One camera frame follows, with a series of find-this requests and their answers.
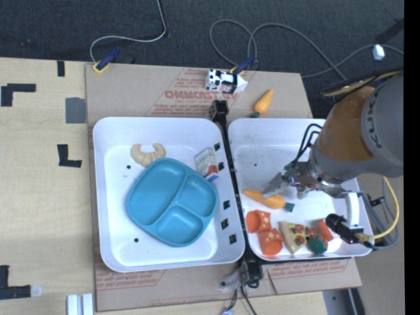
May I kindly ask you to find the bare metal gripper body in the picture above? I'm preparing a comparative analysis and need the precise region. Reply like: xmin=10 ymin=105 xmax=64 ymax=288
xmin=284 ymin=161 xmax=345 ymax=197

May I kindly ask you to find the orange carrot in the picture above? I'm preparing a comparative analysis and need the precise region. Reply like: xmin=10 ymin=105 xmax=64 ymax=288
xmin=242 ymin=188 xmax=295 ymax=213
xmin=249 ymin=89 xmax=274 ymax=119

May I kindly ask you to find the white plastic tray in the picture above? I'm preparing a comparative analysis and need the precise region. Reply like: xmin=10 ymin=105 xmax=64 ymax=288
xmin=92 ymin=115 xmax=247 ymax=273
xmin=226 ymin=117 xmax=375 ymax=262

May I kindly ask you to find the orange-red sausage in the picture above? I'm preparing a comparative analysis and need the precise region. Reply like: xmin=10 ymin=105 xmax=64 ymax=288
xmin=317 ymin=219 xmax=335 ymax=242

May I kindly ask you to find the pizza slice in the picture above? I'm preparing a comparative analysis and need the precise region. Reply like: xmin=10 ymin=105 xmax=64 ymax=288
xmin=278 ymin=220 xmax=318 ymax=255

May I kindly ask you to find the red strawberry with green leaves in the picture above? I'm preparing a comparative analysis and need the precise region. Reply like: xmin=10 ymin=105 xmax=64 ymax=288
xmin=307 ymin=227 xmax=329 ymax=255

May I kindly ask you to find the small white and red carton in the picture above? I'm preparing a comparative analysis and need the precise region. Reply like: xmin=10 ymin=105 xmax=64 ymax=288
xmin=194 ymin=147 xmax=220 ymax=183

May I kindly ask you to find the blue divided plate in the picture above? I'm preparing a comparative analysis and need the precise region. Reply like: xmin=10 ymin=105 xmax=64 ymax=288
xmin=125 ymin=157 xmax=220 ymax=248

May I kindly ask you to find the black and white cow-print carton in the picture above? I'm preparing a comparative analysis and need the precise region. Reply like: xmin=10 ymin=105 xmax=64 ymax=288
xmin=205 ymin=68 xmax=248 ymax=95

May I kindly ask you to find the beige croissant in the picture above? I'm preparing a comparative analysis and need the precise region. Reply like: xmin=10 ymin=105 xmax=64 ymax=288
xmin=130 ymin=142 xmax=167 ymax=168

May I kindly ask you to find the brown cardboard board red print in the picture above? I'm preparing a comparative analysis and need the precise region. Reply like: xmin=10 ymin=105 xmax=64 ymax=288
xmin=84 ymin=62 xmax=363 ymax=312

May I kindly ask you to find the black cylinder on white bracket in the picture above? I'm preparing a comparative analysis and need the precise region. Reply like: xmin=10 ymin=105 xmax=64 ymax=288
xmin=325 ymin=191 xmax=365 ymax=244

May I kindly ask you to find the black block with thin wires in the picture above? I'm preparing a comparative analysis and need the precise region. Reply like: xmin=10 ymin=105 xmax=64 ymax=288
xmin=241 ymin=257 xmax=264 ymax=284
xmin=209 ymin=99 xmax=230 ymax=121

